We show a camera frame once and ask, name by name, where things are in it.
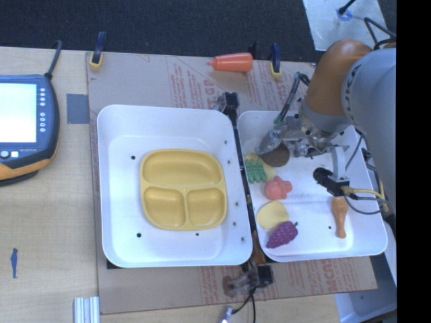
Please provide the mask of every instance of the white tray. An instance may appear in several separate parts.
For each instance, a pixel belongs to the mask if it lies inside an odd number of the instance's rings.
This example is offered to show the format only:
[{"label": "white tray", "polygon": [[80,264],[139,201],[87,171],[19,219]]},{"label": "white tray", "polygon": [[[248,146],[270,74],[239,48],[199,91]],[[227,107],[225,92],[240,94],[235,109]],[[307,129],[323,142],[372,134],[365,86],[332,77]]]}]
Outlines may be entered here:
[{"label": "white tray", "polygon": [[[278,114],[276,111],[248,111],[240,115],[238,132],[243,156],[256,152]],[[350,146],[345,152],[346,161],[357,142],[358,136],[353,127],[333,140],[333,144]],[[259,242],[264,253],[272,260],[289,262],[370,256],[383,252],[387,245],[387,235],[380,214],[364,215],[349,209],[345,219],[346,238],[335,236],[335,220],[331,212],[333,196],[312,177],[313,171],[319,167],[333,171],[331,155],[319,155],[314,159],[294,158],[291,155],[285,166],[275,168],[278,176],[292,183],[293,190],[287,194],[286,199],[280,201],[285,205],[290,220],[298,222],[298,235],[289,244],[266,248],[269,232],[257,224]],[[361,152],[354,157],[345,175],[350,179],[351,187],[373,189]],[[256,215],[270,200],[264,195],[265,183],[253,183],[249,187]],[[354,201],[353,204],[361,211],[378,210],[375,201]]]},{"label": "white tray", "polygon": [[[102,246],[123,268],[237,265],[253,248],[230,119],[215,110],[112,105],[98,115]],[[172,231],[152,225],[139,194],[139,166],[150,151],[205,151],[220,163],[228,210],[215,228]]]}]

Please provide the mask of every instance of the brown round object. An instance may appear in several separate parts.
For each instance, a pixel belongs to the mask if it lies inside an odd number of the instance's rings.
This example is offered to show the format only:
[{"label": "brown round object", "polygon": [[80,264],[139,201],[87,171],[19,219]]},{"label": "brown round object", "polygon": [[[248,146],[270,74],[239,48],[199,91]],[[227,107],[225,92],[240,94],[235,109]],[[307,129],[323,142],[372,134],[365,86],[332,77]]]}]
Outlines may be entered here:
[{"label": "brown round object", "polygon": [[274,166],[275,168],[286,165],[289,161],[289,158],[290,152],[284,143],[280,143],[279,146],[273,151],[261,155],[261,159],[265,163],[270,166]]}]

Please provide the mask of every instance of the pink toy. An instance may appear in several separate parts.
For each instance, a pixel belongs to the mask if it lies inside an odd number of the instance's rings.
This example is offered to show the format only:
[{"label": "pink toy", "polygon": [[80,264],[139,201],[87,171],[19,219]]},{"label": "pink toy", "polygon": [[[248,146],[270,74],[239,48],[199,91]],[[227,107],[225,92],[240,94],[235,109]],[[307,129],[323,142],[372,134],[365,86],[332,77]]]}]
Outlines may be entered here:
[{"label": "pink toy", "polygon": [[269,180],[265,185],[265,195],[270,200],[285,199],[288,192],[292,191],[292,183],[282,180],[279,176]]}]

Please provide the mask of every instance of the yellow plate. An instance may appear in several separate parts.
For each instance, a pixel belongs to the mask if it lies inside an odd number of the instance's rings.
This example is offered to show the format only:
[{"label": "yellow plate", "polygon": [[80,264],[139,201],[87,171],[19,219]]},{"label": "yellow plate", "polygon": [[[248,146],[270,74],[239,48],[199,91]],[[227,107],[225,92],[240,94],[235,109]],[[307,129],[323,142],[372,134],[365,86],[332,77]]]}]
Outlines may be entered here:
[{"label": "yellow plate", "polygon": [[141,162],[141,202],[155,226],[178,231],[210,229],[226,217],[222,167],[209,153],[158,149]]}]

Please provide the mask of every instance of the wooden table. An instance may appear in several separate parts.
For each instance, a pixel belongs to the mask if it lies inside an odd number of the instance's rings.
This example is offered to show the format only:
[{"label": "wooden table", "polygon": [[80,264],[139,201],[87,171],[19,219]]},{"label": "wooden table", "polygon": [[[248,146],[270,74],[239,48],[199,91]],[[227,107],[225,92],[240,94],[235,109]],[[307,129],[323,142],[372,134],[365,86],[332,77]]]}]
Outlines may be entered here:
[{"label": "wooden table", "polygon": [[[0,74],[44,74],[54,49],[0,47]],[[61,137],[53,162],[0,187],[0,321],[73,322],[73,299],[98,295],[90,128],[67,124],[67,94],[88,94],[85,51],[62,50],[53,71]],[[11,255],[18,250],[16,278]],[[224,305],[103,315],[105,322],[211,322]],[[339,321],[333,295],[257,301],[257,322]],[[231,319],[252,322],[251,303]]]}]

